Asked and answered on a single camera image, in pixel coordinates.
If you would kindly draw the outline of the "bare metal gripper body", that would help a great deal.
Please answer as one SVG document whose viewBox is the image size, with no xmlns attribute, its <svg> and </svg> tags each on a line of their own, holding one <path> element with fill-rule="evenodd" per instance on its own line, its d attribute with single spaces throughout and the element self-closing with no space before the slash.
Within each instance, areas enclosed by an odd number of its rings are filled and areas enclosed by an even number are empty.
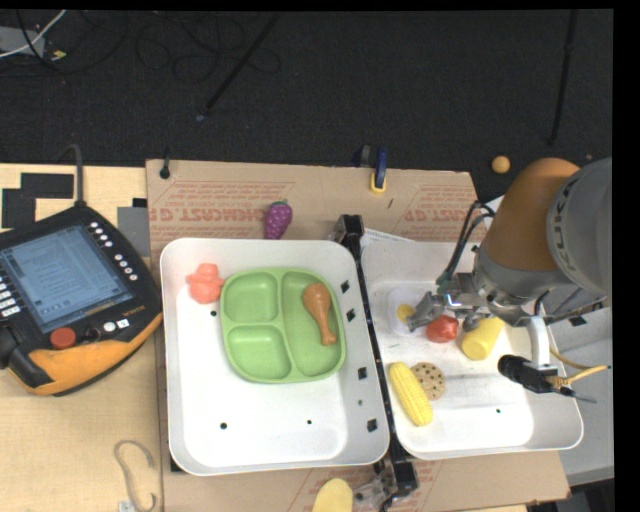
<svg viewBox="0 0 640 512">
<path fill-rule="evenodd" d="M 531 319 L 523 306 L 539 291 L 536 271 L 471 271 L 441 273 L 441 294 L 454 310 L 474 310 L 498 317 L 513 327 Z"/>
</svg>

